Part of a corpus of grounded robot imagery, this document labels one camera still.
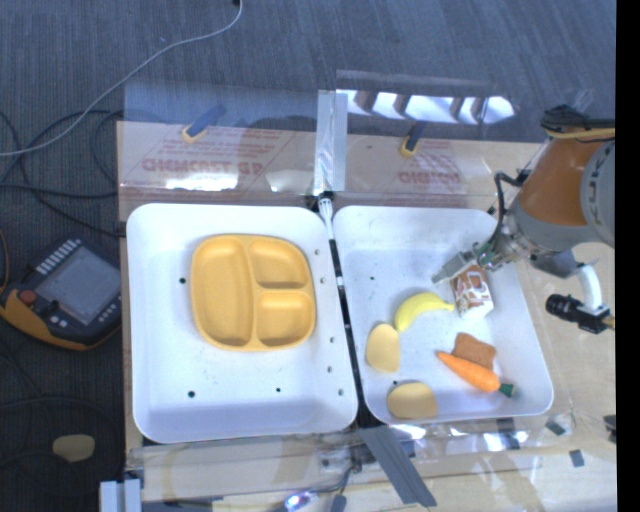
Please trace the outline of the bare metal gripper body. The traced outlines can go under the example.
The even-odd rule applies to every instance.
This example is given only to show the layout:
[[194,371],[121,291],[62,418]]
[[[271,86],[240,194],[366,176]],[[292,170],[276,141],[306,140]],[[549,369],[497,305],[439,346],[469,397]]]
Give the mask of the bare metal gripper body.
[[509,227],[498,228],[489,238],[472,246],[477,264],[489,271],[528,259],[532,251],[532,242],[521,231]]

